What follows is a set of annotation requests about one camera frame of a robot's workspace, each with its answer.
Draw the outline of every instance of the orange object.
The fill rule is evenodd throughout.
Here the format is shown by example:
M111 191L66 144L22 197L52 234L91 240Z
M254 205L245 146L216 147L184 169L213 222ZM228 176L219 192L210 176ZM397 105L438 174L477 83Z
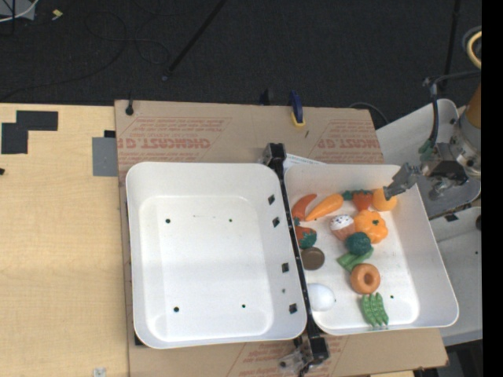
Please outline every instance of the orange object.
M353 218L354 228L357 232L364 232L370 243L379 243L387 236L386 221L382 219L379 212L374 210L361 210Z
M374 208L377 210L392 210L393 208L396 207L396 204L398 203L398 199L396 196L392 196L390 199L386 199L384 196L384 190L383 188L378 188L373 191L373 197L372 197L372 205Z
M372 203L373 194L369 190L358 190L353 192L353 204L358 210L368 210Z
M363 262L351 271L351 286L362 295L370 295L380 285L380 274L376 266Z
M297 218L299 221L303 221L306 217L306 208L318 195L308 194L302 197L296 204L292 207L292 218L295 222Z
M296 231L297 244L299 245L300 248L304 249L314 246L314 244L316 243L316 239L318 237L314 229L296 225L295 231Z
M331 194L323 199L313 210L306 216L306 221L313 221L325 215L332 213L341 208L344 204L344 198L339 193Z

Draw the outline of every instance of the plastic cupcake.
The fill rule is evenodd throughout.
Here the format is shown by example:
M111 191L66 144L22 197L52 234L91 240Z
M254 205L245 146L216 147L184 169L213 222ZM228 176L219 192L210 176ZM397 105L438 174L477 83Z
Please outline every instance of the plastic cupcake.
M330 221L330 230L337 239L342 241L356 232L353 218L349 215L337 215L332 218Z

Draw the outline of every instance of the cardboard sheet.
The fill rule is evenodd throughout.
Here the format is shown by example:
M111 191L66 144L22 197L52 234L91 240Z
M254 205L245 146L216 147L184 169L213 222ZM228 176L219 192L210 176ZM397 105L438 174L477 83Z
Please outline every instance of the cardboard sheet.
M349 108L303 108L306 125L296 128L292 108L235 104L116 101L119 193L123 232L130 375L277 377L293 342L255 342L154 350L135 344L130 248L126 215L127 171L144 161L252 163L268 143L288 154L324 163L383 163L370 114ZM329 336L331 356L313 377L368 375L443 366L447 355L437 329Z

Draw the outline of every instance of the white tray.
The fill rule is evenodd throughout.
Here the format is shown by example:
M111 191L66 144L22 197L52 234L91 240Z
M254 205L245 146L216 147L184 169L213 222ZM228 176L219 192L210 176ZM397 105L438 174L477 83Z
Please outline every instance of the white tray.
M285 174L288 199L293 206L306 194L318 197L309 211L325 196L346 190L376 189L389 185L399 167L396 165L294 165ZM399 195L392 211L380 212L389 230L388 236L374 245L371 258L380 271L377 291L384 298L389 316L388 329L446 327L458 317L457 300L449 281L439 248L417 186ZM347 249L330 233L329 222L337 214L357 214L351 201L330 216L301 222L317 231L314 245L325 254L325 264L305 271L307 283L320 283L332 289L336 304L326 312L313 312L318 327L332 335L380 331L369 326L359 308L361 295L351 288L349 272L336 259Z
M139 163L126 179L134 328L163 349L293 339L307 322L277 175Z

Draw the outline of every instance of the donut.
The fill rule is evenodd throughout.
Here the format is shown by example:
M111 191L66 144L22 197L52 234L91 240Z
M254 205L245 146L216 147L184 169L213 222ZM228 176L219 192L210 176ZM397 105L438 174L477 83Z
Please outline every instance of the donut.
M380 285L380 274L372 264L363 262L351 271L351 286L362 295L369 295Z

